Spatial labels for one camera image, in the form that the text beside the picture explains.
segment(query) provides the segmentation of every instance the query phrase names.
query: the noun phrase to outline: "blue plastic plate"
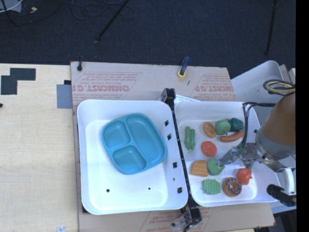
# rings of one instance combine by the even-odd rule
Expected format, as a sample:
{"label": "blue plastic plate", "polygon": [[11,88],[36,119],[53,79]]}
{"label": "blue plastic plate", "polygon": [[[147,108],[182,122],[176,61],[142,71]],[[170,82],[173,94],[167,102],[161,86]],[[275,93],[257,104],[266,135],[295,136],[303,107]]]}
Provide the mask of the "blue plastic plate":
{"label": "blue plastic plate", "polygon": [[160,132],[143,114],[129,114],[109,122],[101,137],[111,160],[124,174],[137,174],[152,168],[167,155]]}

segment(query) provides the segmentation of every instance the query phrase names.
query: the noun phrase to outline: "dark carpet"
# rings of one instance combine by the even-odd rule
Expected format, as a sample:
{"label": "dark carpet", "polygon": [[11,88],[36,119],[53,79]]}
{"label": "dark carpet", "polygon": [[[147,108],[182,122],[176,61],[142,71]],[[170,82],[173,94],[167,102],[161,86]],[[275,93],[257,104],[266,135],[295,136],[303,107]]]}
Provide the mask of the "dark carpet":
{"label": "dark carpet", "polygon": [[295,68],[296,0],[129,0],[96,43],[124,1],[23,0],[19,12],[1,9],[0,62],[69,65],[82,55],[178,65],[189,56],[189,65],[227,67],[231,78],[268,60]]}

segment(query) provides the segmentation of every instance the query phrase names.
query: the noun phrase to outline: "yellow cable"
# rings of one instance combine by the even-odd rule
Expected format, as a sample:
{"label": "yellow cable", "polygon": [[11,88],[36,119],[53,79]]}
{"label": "yellow cable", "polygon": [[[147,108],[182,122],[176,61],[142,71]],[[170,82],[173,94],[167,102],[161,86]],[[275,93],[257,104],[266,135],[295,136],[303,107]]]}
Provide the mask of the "yellow cable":
{"label": "yellow cable", "polygon": [[[276,89],[276,88],[270,87],[270,85],[273,85],[273,84],[280,84],[280,85],[283,85],[285,87],[288,87],[289,89]],[[273,93],[286,93],[286,94],[294,93],[295,88],[293,88],[293,87],[294,87],[293,85],[290,85],[290,84],[284,83],[284,82],[280,82],[280,81],[269,81],[269,82],[265,83],[265,89],[267,89],[268,91],[273,92]]]}

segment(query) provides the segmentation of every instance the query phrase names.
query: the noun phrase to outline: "green toy pepper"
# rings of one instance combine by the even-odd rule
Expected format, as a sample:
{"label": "green toy pepper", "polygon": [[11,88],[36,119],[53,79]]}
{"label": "green toy pepper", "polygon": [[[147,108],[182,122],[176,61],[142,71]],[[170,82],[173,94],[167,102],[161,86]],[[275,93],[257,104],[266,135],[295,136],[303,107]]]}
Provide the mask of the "green toy pepper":
{"label": "green toy pepper", "polygon": [[238,118],[231,118],[228,121],[231,124],[231,130],[232,132],[237,132],[243,129],[243,122]]}

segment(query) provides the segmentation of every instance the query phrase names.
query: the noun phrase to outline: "light wooden surface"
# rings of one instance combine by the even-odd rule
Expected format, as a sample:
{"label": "light wooden surface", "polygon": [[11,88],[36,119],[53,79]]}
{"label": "light wooden surface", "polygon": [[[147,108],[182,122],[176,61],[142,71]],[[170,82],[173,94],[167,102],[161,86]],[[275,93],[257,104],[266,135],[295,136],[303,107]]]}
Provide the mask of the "light wooden surface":
{"label": "light wooden surface", "polygon": [[0,231],[78,231],[72,109],[57,109],[56,85],[69,66],[36,68],[35,81],[18,81],[17,95],[0,95]]}

